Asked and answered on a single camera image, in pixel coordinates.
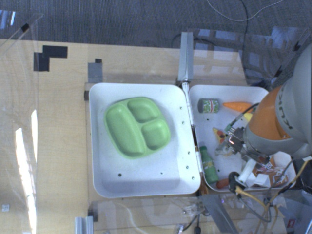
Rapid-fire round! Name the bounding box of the green divided plate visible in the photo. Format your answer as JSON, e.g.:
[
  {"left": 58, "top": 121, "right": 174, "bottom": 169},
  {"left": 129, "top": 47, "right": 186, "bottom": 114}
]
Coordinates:
[{"left": 104, "top": 96, "right": 172, "bottom": 159}]

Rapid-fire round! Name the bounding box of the red sausage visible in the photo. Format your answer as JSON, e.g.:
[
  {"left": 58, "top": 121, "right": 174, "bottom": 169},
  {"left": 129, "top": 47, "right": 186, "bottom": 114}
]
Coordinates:
[{"left": 216, "top": 178, "right": 231, "bottom": 190}]

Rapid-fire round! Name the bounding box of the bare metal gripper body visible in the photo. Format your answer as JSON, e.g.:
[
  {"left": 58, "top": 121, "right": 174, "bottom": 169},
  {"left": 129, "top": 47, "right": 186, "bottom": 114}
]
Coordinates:
[{"left": 225, "top": 126, "right": 270, "bottom": 165}]

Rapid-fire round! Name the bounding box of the white plastic tray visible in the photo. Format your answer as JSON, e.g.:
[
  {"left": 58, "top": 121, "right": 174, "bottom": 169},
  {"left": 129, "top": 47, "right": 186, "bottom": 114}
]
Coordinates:
[
  {"left": 88, "top": 82, "right": 202, "bottom": 199},
  {"left": 189, "top": 84, "right": 297, "bottom": 193}
]

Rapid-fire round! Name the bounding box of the orange and white carton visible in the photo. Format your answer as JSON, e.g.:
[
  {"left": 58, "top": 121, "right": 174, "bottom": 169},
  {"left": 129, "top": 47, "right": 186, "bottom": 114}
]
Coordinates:
[{"left": 252, "top": 155, "right": 290, "bottom": 188}]

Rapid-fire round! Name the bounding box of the yellow pizza slice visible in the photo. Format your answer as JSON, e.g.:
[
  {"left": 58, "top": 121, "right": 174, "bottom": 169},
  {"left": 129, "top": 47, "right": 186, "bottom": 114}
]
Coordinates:
[{"left": 212, "top": 127, "right": 228, "bottom": 145}]

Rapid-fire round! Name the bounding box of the green bottle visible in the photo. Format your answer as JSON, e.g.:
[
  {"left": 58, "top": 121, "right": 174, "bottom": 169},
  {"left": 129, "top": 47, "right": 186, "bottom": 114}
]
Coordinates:
[{"left": 199, "top": 145, "right": 220, "bottom": 184}]

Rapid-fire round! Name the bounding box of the green and red can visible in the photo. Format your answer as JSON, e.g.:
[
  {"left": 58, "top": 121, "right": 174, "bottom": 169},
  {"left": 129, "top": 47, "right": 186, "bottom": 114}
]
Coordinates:
[{"left": 197, "top": 98, "right": 220, "bottom": 114}]

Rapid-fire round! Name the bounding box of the orange carrot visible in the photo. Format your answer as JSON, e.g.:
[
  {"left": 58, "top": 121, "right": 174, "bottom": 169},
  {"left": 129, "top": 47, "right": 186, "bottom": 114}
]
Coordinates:
[{"left": 222, "top": 101, "right": 257, "bottom": 113}]

